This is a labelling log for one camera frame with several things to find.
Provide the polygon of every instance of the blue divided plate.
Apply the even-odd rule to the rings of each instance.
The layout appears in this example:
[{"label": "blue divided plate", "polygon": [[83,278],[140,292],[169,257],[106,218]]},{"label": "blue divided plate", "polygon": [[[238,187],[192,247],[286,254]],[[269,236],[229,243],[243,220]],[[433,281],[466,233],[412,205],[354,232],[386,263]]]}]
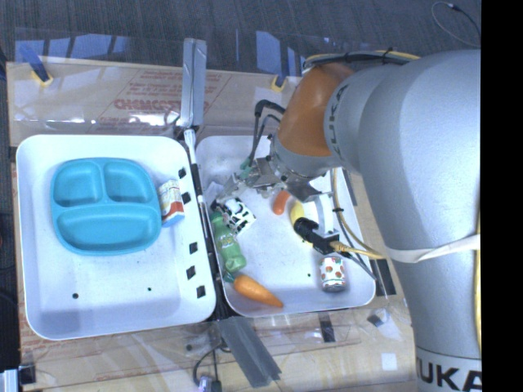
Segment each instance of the blue divided plate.
[{"label": "blue divided plate", "polygon": [[149,247],[160,235],[158,196],[147,171],[122,158],[80,158],[51,179],[56,235],[70,251],[111,256]]}]

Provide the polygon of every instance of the black connector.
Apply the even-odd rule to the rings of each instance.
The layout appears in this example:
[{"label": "black connector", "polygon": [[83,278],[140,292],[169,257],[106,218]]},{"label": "black connector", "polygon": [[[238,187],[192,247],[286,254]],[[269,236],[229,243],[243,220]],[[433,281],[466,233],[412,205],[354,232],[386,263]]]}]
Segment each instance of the black connector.
[{"label": "black connector", "polygon": [[294,231],[302,237],[305,241],[312,244],[312,247],[323,255],[334,252],[334,248],[331,247],[330,243],[333,241],[339,241],[339,234],[330,235],[329,237],[322,237],[315,232],[320,226],[313,220],[305,217],[298,218],[294,222]]}]

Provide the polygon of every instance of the green bottle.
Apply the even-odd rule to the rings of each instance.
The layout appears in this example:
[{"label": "green bottle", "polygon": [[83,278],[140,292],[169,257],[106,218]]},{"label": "green bottle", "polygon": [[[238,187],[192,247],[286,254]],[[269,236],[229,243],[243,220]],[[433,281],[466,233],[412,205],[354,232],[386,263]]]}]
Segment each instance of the green bottle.
[{"label": "green bottle", "polygon": [[223,221],[220,212],[211,215],[212,228],[214,233],[214,243],[225,262],[226,270],[234,273],[241,270],[247,264],[245,257],[239,249],[239,244],[229,227]]}]

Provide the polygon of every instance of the can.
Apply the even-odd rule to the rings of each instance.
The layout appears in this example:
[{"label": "can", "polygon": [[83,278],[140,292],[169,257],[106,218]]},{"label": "can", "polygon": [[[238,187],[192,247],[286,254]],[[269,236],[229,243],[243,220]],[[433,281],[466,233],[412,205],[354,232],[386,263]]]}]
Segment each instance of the can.
[{"label": "can", "polygon": [[341,257],[320,260],[321,285],[326,292],[340,292],[346,288],[345,269]]},{"label": "can", "polygon": [[162,226],[170,226],[185,216],[181,199],[180,183],[177,179],[169,179],[158,187]]}]

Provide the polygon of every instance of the gray floor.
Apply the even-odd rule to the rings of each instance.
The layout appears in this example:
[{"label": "gray floor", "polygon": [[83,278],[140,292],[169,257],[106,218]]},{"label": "gray floor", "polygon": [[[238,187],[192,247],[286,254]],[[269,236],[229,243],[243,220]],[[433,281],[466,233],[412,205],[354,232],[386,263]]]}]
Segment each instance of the gray floor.
[{"label": "gray floor", "polygon": [[[208,43],[208,68],[249,72],[288,72],[260,59],[260,32],[282,47],[310,56],[330,51],[393,47],[426,56],[472,48],[478,35],[462,13],[435,2],[461,7],[481,28],[481,0],[0,0],[0,47],[16,57],[22,29],[128,36],[140,45],[144,62],[176,65],[179,51],[159,51],[167,43],[200,38]],[[18,364],[16,273],[6,83],[0,81],[0,372]]]}]

